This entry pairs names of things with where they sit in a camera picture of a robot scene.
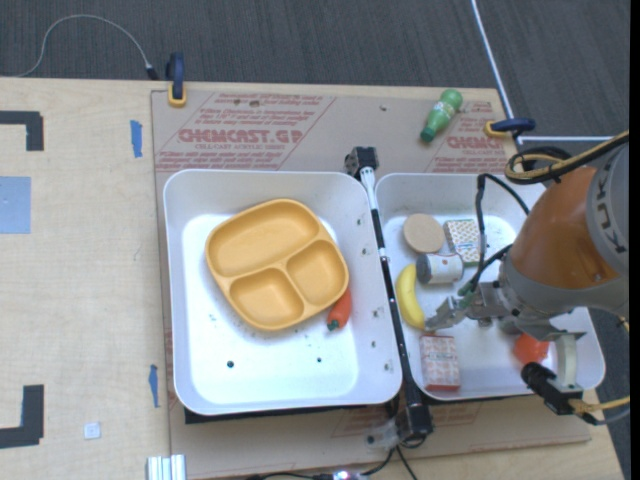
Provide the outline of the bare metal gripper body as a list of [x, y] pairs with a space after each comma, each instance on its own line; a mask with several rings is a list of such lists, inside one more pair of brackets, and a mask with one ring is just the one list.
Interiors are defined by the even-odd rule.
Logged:
[[498, 282], [480, 282], [475, 288], [466, 283], [457, 292], [456, 308], [467, 318], [479, 322], [514, 321], [513, 307]]

